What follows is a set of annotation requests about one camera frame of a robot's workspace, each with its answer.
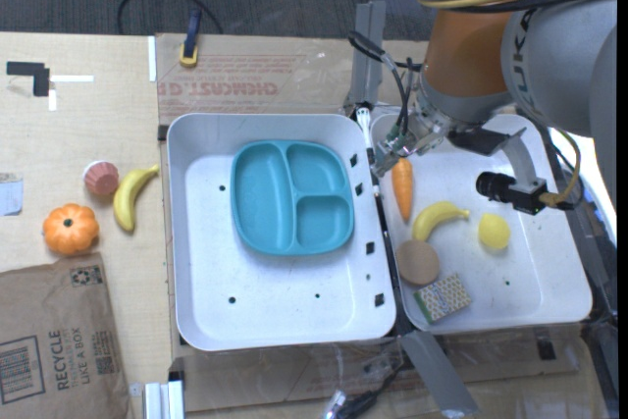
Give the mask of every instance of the wooden table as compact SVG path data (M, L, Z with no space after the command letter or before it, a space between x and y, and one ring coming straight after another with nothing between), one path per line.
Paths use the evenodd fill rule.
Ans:
M53 76L94 77L58 83L56 110L50 111L48 98L33 96L31 78L0 73L0 173L24 180L21 213L0 217L0 271L55 261L42 239L44 218L67 202L91 206L101 224L95 249L105 263L127 380L140 387L165 382L173 356L162 184L151 181L142 191L137 226L129 235L114 221L111 198L90 194L82 181L84 167L94 160L114 163L121 174L161 161L149 39L5 32L0 54L4 61L43 63ZM591 356L581 340L573 347L578 372L470 384L483 410L478 417L511 417L515 410L518 417L606 417ZM135 417L141 417L141 398L131 400ZM324 403L193 416L315 417ZM442 417L425 390L386 393L364 418L418 415Z

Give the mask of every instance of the orange pumpkin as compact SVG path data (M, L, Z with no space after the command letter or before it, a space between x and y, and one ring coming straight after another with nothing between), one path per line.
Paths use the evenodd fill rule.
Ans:
M91 208L68 203L55 208L43 222L48 247L63 255L84 251L98 236L100 226Z

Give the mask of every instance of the teal divided plate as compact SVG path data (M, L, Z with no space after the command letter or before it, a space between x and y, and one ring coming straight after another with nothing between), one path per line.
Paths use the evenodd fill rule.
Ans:
M353 232L346 171L336 153L319 143L245 145L234 157L231 188L235 227L263 253L326 253Z

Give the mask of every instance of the cardboard package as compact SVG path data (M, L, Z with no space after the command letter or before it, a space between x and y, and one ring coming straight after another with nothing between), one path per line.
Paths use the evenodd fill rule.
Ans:
M99 253L0 274L0 418L132 417Z

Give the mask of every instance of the yellow banana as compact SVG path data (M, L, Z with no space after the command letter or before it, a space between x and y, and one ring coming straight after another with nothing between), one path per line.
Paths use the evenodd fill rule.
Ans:
M425 208L412 224L412 237L426 241L438 224L455 218L469 218L469 210L458 208L450 201L439 201Z
M146 183L159 173L159 165L130 170L120 181L114 194L114 216L125 231L135 228L135 199Z

